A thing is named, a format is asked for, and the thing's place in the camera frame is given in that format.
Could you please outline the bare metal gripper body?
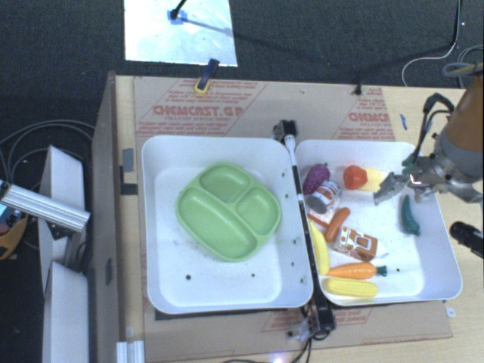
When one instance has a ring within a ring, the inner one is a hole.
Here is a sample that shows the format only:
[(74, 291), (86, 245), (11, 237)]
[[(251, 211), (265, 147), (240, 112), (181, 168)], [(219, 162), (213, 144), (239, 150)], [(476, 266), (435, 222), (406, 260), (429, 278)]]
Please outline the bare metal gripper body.
[(403, 161), (403, 175), (408, 177), (407, 186), (414, 190), (416, 200), (434, 193), (450, 193), (465, 203), (483, 202), (483, 194), (473, 186), (477, 179), (445, 156), (409, 156)]

